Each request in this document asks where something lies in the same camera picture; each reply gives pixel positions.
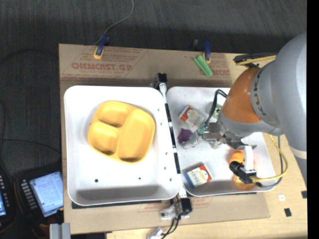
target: dark background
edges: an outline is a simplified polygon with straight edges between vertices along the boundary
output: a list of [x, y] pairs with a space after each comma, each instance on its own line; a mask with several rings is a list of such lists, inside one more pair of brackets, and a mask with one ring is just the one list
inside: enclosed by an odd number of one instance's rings
[[[134, 0], [131, 17], [110, 29], [110, 46], [212, 52], [278, 52], [307, 29], [307, 0]], [[58, 44], [93, 45], [127, 16], [130, 0], [0, 0], [0, 129], [4, 139], [60, 151]], [[43, 49], [19, 52], [21, 49]], [[17, 175], [59, 161], [41, 146], [5, 140], [2, 165]], [[4, 239], [33, 239], [17, 208]]]

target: electronic device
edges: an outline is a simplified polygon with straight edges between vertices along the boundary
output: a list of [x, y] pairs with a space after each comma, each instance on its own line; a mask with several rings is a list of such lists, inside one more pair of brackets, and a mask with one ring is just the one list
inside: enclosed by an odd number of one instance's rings
[[34, 234], [49, 237], [49, 226], [63, 222], [61, 164], [19, 176], [14, 182], [18, 205]]
[[0, 233], [5, 231], [15, 217], [15, 199], [7, 174], [0, 167]]

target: yellow cable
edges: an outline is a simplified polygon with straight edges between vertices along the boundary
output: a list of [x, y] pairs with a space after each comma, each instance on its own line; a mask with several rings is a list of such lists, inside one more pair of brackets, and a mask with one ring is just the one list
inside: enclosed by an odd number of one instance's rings
[[283, 154], [282, 150], [279, 148], [279, 146], [276, 144], [274, 138], [269, 135], [271, 141], [273, 142], [274, 146], [276, 147], [277, 151], [280, 153], [280, 155], [282, 156], [284, 162], [285, 162], [285, 170], [277, 175], [277, 176], [274, 176], [274, 177], [270, 177], [270, 178], [258, 178], [257, 176], [251, 176], [250, 178], [252, 179], [253, 183], [257, 183], [257, 182], [263, 182], [263, 181], [271, 181], [271, 180], [278, 180], [280, 179], [281, 177], [283, 177], [286, 173], [287, 173], [287, 169], [288, 169], [288, 162], [286, 160], [286, 157], [285, 155]]
[[241, 61], [241, 62], [236, 63], [236, 66], [242, 66], [242, 65], [249, 64], [249, 63], [253, 63], [253, 62], [258, 62], [258, 61], [263, 61], [263, 60], [268, 60], [268, 59], [275, 59], [275, 58], [276, 58], [276, 55], [262, 57], [262, 58], [249, 59], [249, 60], [245, 60], [245, 61]]

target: yellow plate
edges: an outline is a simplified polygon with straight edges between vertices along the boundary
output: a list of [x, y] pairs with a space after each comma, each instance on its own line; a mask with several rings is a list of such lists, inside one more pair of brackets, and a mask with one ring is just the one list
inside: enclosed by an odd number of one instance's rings
[[149, 113], [127, 103], [107, 101], [93, 117], [88, 141], [109, 158], [135, 163], [148, 153], [154, 133], [155, 121]]

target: white tray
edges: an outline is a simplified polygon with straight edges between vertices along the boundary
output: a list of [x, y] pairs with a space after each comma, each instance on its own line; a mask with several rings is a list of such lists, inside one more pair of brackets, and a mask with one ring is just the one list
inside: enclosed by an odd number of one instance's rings
[[[124, 164], [93, 150], [90, 122], [105, 101], [125, 102], [149, 112], [156, 123], [152, 146], [136, 164]], [[149, 87], [74, 86], [64, 95], [67, 181], [71, 200], [81, 206], [173, 198], [178, 177], [162, 95]]]
[[[217, 88], [199, 88], [199, 87], [173, 87], [167, 92], [167, 102], [169, 105], [170, 115], [172, 119], [176, 148], [178, 152], [179, 165], [182, 174], [187, 173], [193, 168], [201, 164], [206, 164], [211, 171], [214, 179], [199, 187], [192, 189], [186, 178], [183, 176], [183, 183], [186, 191], [197, 197], [211, 196], [211, 195], [224, 195], [236, 193], [249, 193], [258, 191], [269, 191], [269, 188], [254, 187], [250, 190], [240, 190], [233, 183], [234, 174], [228, 168], [229, 160], [233, 154], [233, 150], [226, 144], [222, 145], [219, 149], [213, 149], [207, 141], [201, 142], [194, 148], [185, 150], [177, 140], [180, 129], [191, 129], [178, 115], [186, 105], [190, 105], [194, 109], [201, 112], [208, 117], [212, 102], [214, 99], [215, 91]], [[218, 95], [218, 104], [222, 105], [225, 99]], [[215, 122], [216, 119], [212, 117], [210, 122]], [[254, 153], [254, 169], [257, 170], [257, 176], [261, 178], [273, 177], [275, 175], [264, 139], [261, 133], [254, 133], [249, 137], [243, 139], [246, 144], [254, 145], [257, 147], [253, 150]], [[271, 185], [275, 180], [265, 182], [265, 185]]]

